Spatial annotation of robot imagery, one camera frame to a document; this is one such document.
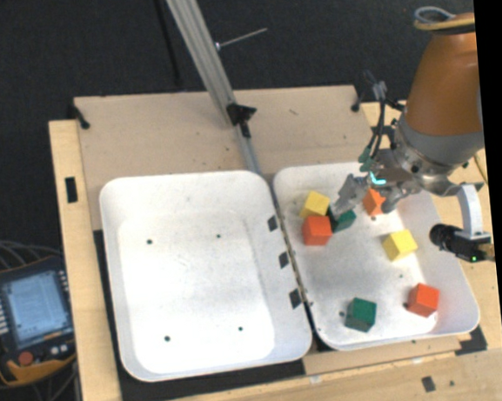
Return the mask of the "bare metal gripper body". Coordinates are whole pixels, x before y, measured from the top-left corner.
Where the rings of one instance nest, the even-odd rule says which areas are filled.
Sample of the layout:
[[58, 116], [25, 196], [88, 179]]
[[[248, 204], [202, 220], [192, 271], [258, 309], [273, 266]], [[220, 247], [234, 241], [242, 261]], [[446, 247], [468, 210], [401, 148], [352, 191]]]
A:
[[449, 179], [454, 167], [434, 162], [404, 144], [380, 149], [371, 165], [378, 187], [395, 187], [407, 195], [425, 190], [438, 197], [454, 196], [460, 190], [460, 185]]

